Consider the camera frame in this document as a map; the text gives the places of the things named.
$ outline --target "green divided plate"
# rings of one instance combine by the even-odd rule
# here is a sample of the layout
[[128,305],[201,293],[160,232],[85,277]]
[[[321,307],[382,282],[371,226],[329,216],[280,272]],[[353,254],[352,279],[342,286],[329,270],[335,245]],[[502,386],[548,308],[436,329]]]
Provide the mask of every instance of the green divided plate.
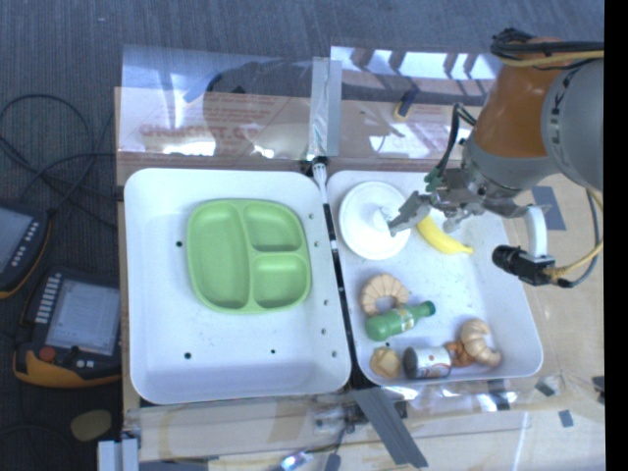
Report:
[[303,226],[278,202],[216,199],[192,211],[187,265],[212,309],[252,314],[300,303],[312,284]]

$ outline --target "toy bottle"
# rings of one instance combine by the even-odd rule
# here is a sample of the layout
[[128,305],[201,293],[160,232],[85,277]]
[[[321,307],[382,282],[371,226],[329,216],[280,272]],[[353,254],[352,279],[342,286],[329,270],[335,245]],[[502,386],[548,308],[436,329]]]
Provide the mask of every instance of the toy bottle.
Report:
[[404,305],[384,314],[372,316],[366,321],[366,334],[369,339],[384,341],[391,335],[399,335],[414,328],[421,318],[436,312],[434,303],[426,300],[419,305]]

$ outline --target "gray carpet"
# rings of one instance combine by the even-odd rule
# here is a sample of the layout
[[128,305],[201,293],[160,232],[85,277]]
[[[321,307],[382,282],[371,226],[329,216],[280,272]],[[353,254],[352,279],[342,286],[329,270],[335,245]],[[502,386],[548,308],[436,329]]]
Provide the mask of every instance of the gray carpet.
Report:
[[[363,43],[486,52],[491,37],[510,26],[604,40],[604,0],[0,0],[0,135],[12,148],[0,152],[0,198],[52,207],[69,186],[38,180],[26,188],[32,171],[25,161],[40,169],[72,154],[114,150],[111,116],[125,45],[299,59]],[[68,161],[54,174],[75,181],[87,163]],[[45,264],[118,274],[114,170],[112,158],[95,159],[84,181],[90,190],[77,190],[59,210]],[[74,439],[70,422],[105,408],[114,427],[101,438],[118,438],[120,384],[63,391],[17,381],[11,337],[34,282],[0,301],[0,469],[74,463],[95,470],[96,441]],[[32,429],[12,429],[23,425]]]

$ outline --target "tin can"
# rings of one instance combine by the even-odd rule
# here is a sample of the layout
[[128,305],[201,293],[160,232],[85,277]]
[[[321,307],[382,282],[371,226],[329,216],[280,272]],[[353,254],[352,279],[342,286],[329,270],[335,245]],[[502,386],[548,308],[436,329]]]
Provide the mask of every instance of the tin can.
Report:
[[408,379],[434,379],[451,372],[451,356],[442,346],[408,347],[403,351],[401,364]]

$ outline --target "yellow banana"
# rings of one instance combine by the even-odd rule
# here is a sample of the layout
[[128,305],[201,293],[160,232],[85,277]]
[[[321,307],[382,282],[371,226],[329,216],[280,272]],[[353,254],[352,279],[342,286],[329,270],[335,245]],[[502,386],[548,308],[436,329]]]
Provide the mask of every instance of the yellow banana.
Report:
[[416,228],[421,233],[421,236],[441,253],[473,253],[471,246],[463,244],[458,239],[453,238],[451,235],[439,229],[430,215],[416,224]]

